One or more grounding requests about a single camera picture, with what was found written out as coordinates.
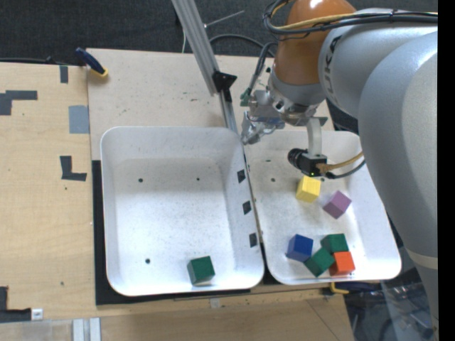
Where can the blue cube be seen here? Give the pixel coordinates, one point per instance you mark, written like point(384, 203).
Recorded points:
point(299, 248)

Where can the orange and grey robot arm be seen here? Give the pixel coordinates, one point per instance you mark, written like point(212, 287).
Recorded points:
point(387, 94)

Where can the green cube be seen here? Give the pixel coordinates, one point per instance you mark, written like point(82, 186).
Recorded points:
point(201, 269)
point(319, 262)
point(335, 243)

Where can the orange cube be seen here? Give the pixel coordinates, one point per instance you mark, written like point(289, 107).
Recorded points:
point(342, 263)

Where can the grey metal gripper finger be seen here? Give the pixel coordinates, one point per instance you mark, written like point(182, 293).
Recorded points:
point(249, 131)
point(266, 128)

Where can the black cylinder on white bracket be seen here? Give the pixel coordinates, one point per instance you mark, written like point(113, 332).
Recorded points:
point(308, 162)

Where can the yellow cube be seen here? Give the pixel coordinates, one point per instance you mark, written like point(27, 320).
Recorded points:
point(308, 189)

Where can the white plastic tray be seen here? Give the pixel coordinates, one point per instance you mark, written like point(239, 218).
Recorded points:
point(281, 211)
point(170, 211)

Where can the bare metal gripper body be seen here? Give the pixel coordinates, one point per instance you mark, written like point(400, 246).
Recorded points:
point(270, 107)

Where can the pale wood board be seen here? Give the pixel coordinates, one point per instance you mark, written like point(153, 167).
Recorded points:
point(156, 91)

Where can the purple cube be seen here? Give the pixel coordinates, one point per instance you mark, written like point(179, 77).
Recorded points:
point(337, 204)

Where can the thin black rod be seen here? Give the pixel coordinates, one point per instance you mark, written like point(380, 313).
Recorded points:
point(253, 195)

